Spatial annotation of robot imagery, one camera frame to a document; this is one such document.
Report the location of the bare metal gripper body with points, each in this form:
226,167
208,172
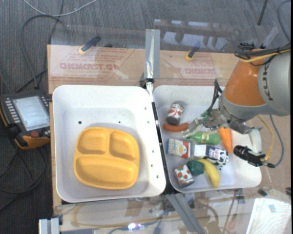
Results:
216,119

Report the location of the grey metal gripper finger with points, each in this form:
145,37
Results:
196,124
191,132

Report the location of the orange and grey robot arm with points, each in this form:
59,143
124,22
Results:
246,86

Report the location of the green bottle with yellow label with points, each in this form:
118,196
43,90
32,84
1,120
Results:
206,138

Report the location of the orange-red sausage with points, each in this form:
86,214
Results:
174,127

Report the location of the orange carrot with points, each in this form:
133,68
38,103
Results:
225,138

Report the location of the white orange juice carton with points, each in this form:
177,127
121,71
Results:
177,148

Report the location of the red and white tomato can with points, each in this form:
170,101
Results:
175,113
183,176

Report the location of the white cow print milk carton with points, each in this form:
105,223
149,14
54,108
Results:
213,153

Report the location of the dark green pepper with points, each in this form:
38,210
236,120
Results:
195,167

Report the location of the yellow banana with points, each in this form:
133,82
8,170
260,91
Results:
213,173

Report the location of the white plastic tray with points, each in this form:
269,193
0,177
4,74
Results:
239,169
100,106

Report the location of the yellow divided plate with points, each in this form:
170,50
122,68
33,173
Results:
105,164

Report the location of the brown cardboard board red print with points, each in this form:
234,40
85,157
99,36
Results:
88,67

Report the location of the black cylinder on white bracket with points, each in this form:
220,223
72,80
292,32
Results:
246,153

